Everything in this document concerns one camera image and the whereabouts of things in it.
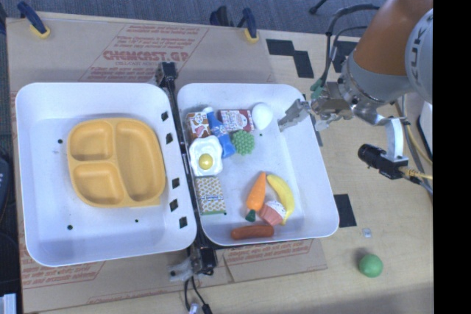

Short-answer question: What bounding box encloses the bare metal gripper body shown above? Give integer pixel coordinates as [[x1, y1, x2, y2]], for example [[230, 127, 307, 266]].
[[310, 74, 392, 126]]

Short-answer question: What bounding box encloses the red and white carton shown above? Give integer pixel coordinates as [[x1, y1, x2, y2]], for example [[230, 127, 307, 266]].
[[218, 108, 256, 134]]

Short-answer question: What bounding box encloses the white plastic tray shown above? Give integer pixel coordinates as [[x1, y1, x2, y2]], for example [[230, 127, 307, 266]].
[[176, 82, 341, 248], [14, 81, 198, 268]]

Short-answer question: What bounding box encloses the blue bottle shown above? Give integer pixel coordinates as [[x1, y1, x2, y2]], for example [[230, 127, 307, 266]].
[[202, 106, 237, 160]]

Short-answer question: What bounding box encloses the yellow banana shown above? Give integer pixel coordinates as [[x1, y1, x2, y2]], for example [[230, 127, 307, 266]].
[[266, 173, 297, 226]]

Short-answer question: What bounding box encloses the orange carrot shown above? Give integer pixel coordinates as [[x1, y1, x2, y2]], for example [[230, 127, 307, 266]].
[[244, 171, 268, 223]]

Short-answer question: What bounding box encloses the brown and white carton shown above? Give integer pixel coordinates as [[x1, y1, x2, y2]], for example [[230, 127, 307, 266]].
[[184, 110, 212, 143]]

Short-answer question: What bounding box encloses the white fried egg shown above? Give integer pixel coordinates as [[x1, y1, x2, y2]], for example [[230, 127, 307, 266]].
[[188, 135, 224, 178]]

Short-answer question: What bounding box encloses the pink cupcake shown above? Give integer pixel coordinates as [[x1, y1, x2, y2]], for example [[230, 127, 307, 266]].
[[258, 199, 288, 227]]

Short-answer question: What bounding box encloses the yellow patterned carton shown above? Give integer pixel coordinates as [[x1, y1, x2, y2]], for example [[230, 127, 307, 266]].
[[194, 175, 228, 216]]

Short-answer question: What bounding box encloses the thin black rod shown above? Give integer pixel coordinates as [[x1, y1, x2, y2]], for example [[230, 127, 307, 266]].
[[164, 82, 205, 251]]

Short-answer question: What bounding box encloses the brown sausage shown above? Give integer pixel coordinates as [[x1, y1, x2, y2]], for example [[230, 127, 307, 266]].
[[230, 224, 275, 241]]

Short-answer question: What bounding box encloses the green ball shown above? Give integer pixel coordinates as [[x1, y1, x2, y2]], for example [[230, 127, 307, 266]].
[[358, 253, 385, 279]]

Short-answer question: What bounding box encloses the orange divided plate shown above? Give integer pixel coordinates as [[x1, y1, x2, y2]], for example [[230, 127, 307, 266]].
[[65, 117, 168, 210]]

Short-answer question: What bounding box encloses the brown cardboard board, red print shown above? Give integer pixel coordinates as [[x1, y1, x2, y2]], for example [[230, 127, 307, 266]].
[[4, 10, 329, 314]]

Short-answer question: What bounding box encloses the black cylinder on white bracket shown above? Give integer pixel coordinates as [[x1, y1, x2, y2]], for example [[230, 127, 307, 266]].
[[357, 115, 410, 181]]

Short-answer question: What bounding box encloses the black block with thin wires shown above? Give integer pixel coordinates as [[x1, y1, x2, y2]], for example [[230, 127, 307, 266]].
[[155, 61, 180, 87], [188, 245, 219, 275]]

